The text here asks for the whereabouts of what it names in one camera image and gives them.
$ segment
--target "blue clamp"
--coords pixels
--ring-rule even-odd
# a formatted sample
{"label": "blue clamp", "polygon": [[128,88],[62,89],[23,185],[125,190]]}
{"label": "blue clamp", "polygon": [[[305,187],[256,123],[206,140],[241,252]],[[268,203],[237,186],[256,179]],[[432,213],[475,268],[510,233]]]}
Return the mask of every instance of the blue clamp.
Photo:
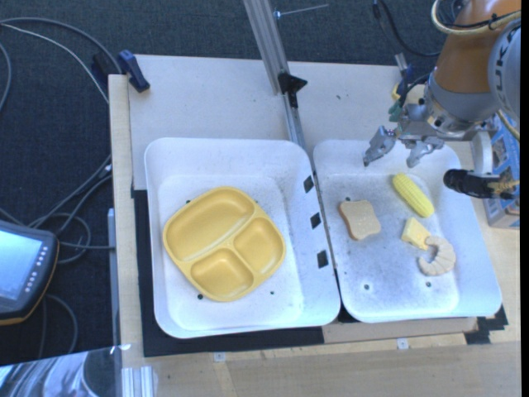
{"label": "blue clamp", "polygon": [[150,88],[150,84],[141,73],[141,69],[138,65],[136,57],[129,50],[120,52],[120,54],[117,56],[117,61],[122,67],[123,71],[131,76],[129,82],[138,93],[142,93]]}

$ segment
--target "yellow corn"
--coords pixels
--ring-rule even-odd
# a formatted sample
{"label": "yellow corn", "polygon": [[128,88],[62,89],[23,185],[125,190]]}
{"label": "yellow corn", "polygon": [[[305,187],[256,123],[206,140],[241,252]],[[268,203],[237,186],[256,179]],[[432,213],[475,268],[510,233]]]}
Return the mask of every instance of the yellow corn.
{"label": "yellow corn", "polygon": [[428,218],[434,213],[433,204],[429,198],[409,176],[402,173],[396,174],[393,177],[393,187],[419,216]]}

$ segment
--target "black clamp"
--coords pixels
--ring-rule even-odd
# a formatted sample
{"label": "black clamp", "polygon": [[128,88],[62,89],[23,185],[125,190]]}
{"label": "black clamp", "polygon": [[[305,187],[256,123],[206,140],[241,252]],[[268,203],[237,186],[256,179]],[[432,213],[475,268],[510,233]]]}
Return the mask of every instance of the black clamp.
{"label": "black clamp", "polygon": [[129,82],[138,93],[142,93],[150,88],[150,84],[141,73],[136,57],[129,50],[121,51],[117,56],[117,61],[123,71],[131,76]]}
{"label": "black clamp", "polygon": [[298,108],[298,97],[296,93],[307,85],[305,79],[300,79],[295,76],[292,76],[288,72],[281,72],[278,75],[279,87],[281,88],[281,93],[288,94],[288,102],[290,107],[297,109]]}

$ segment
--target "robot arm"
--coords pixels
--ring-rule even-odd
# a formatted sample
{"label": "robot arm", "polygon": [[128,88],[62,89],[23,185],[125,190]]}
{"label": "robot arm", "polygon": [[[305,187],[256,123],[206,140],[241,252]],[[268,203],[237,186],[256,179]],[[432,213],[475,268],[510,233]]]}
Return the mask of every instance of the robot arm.
{"label": "robot arm", "polygon": [[472,171],[473,178],[467,181],[461,172],[452,172],[445,184],[490,198],[500,195],[486,157],[496,131],[495,114],[506,112],[519,130],[522,0],[465,0],[453,25],[438,20],[440,1],[432,6],[431,17],[448,37],[435,69],[422,81],[426,82],[422,98],[407,101],[407,91],[416,84],[400,96],[389,111],[389,120],[397,127],[377,130],[364,153],[364,164],[388,153],[396,140],[410,149],[409,167],[447,141],[473,141],[485,155]]}

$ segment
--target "yellow plate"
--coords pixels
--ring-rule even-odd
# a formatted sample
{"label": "yellow plate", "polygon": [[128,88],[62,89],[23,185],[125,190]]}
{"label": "yellow plate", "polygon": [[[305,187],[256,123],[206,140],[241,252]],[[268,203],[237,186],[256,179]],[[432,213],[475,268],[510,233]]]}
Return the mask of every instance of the yellow plate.
{"label": "yellow plate", "polygon": [[164,246],[200,293],[217,301],[251,292],[286,252],[266,212],[233,187],[212,189],[182,207],[164,226]]}

